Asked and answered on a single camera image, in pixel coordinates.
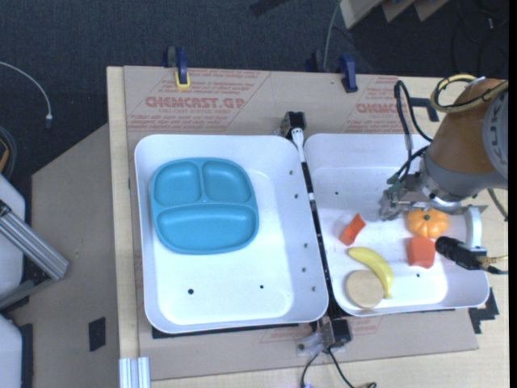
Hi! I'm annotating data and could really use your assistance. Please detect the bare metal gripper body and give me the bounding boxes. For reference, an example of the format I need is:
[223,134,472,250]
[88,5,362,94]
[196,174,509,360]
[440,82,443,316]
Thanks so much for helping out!
[383,173,464,215]

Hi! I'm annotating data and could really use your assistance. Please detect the orange pumpkin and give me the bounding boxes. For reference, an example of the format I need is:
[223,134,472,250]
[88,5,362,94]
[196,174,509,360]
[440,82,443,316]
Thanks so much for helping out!
[406,208,451,239]

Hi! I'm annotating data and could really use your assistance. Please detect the orange wedge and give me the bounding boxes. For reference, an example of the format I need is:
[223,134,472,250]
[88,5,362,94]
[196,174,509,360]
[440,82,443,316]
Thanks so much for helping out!
[338,213,368,247]

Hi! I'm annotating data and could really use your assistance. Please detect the white plastic tray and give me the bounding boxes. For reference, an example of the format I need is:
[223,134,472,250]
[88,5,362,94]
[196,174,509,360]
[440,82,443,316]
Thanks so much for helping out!
[302,132,491,318]
[133,133,330,335]

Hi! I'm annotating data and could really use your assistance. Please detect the orange block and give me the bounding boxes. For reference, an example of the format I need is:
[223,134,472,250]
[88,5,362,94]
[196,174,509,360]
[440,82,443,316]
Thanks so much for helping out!
[406,236,438,269]

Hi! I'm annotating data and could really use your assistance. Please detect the yellow banana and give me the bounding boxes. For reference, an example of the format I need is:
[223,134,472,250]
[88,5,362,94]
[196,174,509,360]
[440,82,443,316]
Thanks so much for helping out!
[347,246,395,300]

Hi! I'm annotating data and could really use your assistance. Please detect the thin black and white rod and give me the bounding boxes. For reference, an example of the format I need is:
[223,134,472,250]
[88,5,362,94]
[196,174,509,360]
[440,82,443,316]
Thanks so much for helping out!
[291,127,337,319]

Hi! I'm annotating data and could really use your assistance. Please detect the tan round biscuit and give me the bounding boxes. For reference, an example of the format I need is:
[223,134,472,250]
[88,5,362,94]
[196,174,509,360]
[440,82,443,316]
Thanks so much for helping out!
[343,269,386,310]

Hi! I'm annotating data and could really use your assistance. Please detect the blue divided plate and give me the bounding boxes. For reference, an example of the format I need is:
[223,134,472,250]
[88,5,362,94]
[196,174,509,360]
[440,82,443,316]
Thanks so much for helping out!
[149,157,260,255]

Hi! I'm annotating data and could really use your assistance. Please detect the brown cardboard board red print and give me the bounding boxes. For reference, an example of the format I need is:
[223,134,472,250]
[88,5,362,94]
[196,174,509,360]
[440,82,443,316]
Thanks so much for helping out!
[122,65,481,382]

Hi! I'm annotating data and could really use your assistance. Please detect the black cylinder on white bracket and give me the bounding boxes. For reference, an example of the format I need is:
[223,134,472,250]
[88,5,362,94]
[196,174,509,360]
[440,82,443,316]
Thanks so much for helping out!
[435,204,490,272]

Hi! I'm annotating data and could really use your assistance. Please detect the black block with thin wires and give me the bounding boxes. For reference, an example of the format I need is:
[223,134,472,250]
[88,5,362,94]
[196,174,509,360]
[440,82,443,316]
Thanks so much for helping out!
[281,111,307,137]
[296,317,353,356]

